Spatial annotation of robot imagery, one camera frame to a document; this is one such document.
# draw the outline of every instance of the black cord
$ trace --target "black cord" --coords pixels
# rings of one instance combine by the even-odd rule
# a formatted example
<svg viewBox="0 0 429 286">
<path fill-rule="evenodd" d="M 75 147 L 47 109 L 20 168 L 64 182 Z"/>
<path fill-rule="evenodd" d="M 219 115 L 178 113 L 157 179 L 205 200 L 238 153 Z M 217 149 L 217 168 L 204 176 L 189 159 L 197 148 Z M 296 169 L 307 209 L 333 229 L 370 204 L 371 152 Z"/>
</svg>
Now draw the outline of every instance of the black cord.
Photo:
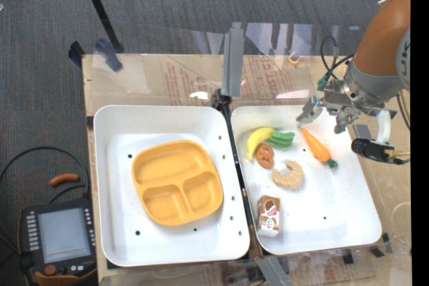
<svg viewBox="0 0 429 286">
<path fill-rule="evenodd" d="M 410 122 L 408 121 L 408 118 L 407 118 L 407 116 L 406 116 L 406 114 L 405 114 L 404 104 L 402 103 L 402 99 L 401 99 L 401 94 L 400 94 L 400 93 L 397 93 L 397 94 L 396 94 L 396 100 L 397 100 L 397 104 L 398 104 L 398 105 L 399 105 L 399 107 L 400 107 L 400 111 L 401 111 L 402 118 L 404 119 L 404 122 L 405 122 L 405 124 L 406 124 L 406 126 L 407 126 L 408 130 L 409 130 L 409 131 L 411 131 L 411 124 L 410 124 Z"/>
<path fill-rule="evenodd" d="M 5 263 L 7 260 L 9 260 L 9 259 L 11 258 L 11 256 L 12 256 L 14 253 L 15 253 L 14 251 L 11 251 L 9 254 L 7 254 L 7 255 L 3 258 L 3 260 L 1 260 L 1 261 L 0 261 L 0 266 L 1 266 L 3 263 Z"/>
<path fill-rule="evenodd" d="M 350 55 L 346 56 L 345 58 L 342 58 L 341 60 L 339 60 L 339 61 L 335 64 L 334 69 L 335 69 L 336 67 L 340 66 L 341 64 L 343 64 L 344 62 L 346 62 L 347 60 L 350 60 L 353 56 L 355 56 L 355 55 L 354 55 L 354 54 L 350 54 Z"/>
<path fill-rule="evenodd" d="M 15 162 L 17 159 L 19 159 L 22 155 L 25 155 L 27 153 L 30 153 L 32 151 L 36 151 L 36 150 L 43 150 L 43 149 L 51 149 L 51 150 L 57 150 L 60 151 L 61 153 L 65 153 L 69 156 L 71 156 L 71 158 L 73 158 L 75 161 L 78 162 L 79 166 L 83 169 L 84 171 L 84 177 L 85 177 L 85 184 L 84 185 L 74 185 L 71 186 L 69 188 L 66 188 L 65 190 L 62 190 L 61 192 L 59 192 L 58 194 L 56 194 L 54 197 L 52 197 L 48 203 L 53 202 L 57 197 L 59 197 L 60 195 L 62 195 L 63 193 L 72 190 L 74 188 L 79 188 L 79 187 L 85 187 L 85 194 L 84 196 L 86 196 L 87 198 L 89 198 L 90 196 L 90 182 L 89 182 L 89 174 L 88 174 L 88 170 L 85 168 L 85 166 L 83 166 L 82 162 L 80 162 L 80 160 L 74 156 L 73 154 L 71 154 L 69 151 L 62 149 L 62 148 L 58 148 L 58 147 L 54 147 L 51 145 L 46 145 L 46 146 L 39 146 L 39 147 L 33 147 L 33 148 L 29 148 L 26 149 L 24 151 L 22 151 L 21 153 L 15 155 L 14 157 L 12 157 L 9 162 L 6 163 L 5 167 L 3 167 L 3 169 L 0 171 L 0 182 L 1 179 L 3 178 L 3 176 L 5 175 L 7 169 L 11 166 L 11 164 L 13 162 Z M 0 220 L 0 226 L 1 229 L 3 231 L 3 233 L 0 233 L 0 239 L 3 240 L 8 246 L 9 248 L 11 248 L 13 251 L 11 252 L 11 254 L 13 253 L 17 253 L 19 254 L 19 249 L 17 247 L 17 245 L 13 242 L 12 238 L 10 237 L 9 233 L 7 232 L 7 229 L 3 223 L 3 221 Z"/>
<path fill-rule="evenodd" d="M 58 198 L 62 194 L 66 193 L 68 191 L 74 190 L 75 188 L 81 188 L 81 187 L 86 187 L 86 185 L 79 184 L 79 185 L 70 186 L 69 188 L 66 188 L 66 189 L 62 190 L 61 192 L 58 192 L 55 196 L 53 196 L 52 198 L 50 198 L 46 203 L 47 204 L 51 204 L 56 198 Z"/>
<path fill-rule="evenodd" d="M 330 67 L 328 67 L 328 64 L 326 63 L 326 60 L 324 58 L 323 55 L 323 45 L 327 40 L 332 40 L 333 44 L 334 44 L 334 60 L 332 61 L 332 65 Z M 322 62 L 324 64 L 324 66 L 326 67 L 326 69 L 328 70 L 328 72 L 326 72 L 326 80 L 328 80 L 331 76 L 335 79 L 338 79 L 332 72 L 334 71 L 334 69 L 338 66 L 336 65 L 336 60 L 338 59 L 338 44 L 336 43 L 336 39 L 333 36 L 326 36 L 322 43 L 320 44 L 320 57 L 322 58 Z"/>
<path fill-rule="evenodd" d="M 71 154 L 69 151 L 67 151 L 67 150 L 65 150 L 65 149 L 62 149 L 62 148 L 58 148 L 58 147 L 55 147 L 55 146 L 51 146 L 51 145 L 42 145 L 42 146 L 39 146 L 39 147 L 33 147 L 33 148 L 29 148 L 29 149 L 26 149 L 26 150 L 24 150 L 24 151 L 22 151 L 21 153 L 19 153 L 19 154 L 17 154 L 17 155 L 15 155 L 7 164 L 6 164 L 6 166 L 0 171 L 0 182 L 1 182 L 1 179 L 2 179 L 2 177 L 3 177 L 3 175 L 5 174 L 5 172 L 7 171 L 7 169 L 10 167 L 10 165 L 13 163 L 13 162 L 15 162 L 18 158 L 20 158 L 22 155 L 25 155 L 25 154 L 27 154 L 27 153 L 30 153 L 30 152 L 32 152 L 32 151 L 36 151 L 36 150 L 43 150 L 43 149 L 51 149 L 51 150 L 57 150 L 57 151 L 60 151 L 61 153 L 65 153 L 65 154 L 67 154 L 67 155 L 69 155 L 71 158 L 73 158 L 78 164 L 79 164 L 79 166 L 83 169 L 83 171 L 84 171 L 84 176 L 85 176 L 85 185 L 86 185 L 86 196 L 88 196 L 89 197 L 89 187 L 90 187 L 90 185 L 89 185 L 89 174 L 88 174 L 88 170 L 85 168 L 85 166 L 83 166 L 83 164 L 82 164 L 82 162 L 80 162 L 80 160 L 76 157 L 76 156 L 74 156 L 73 154 Z"/>
</svg>

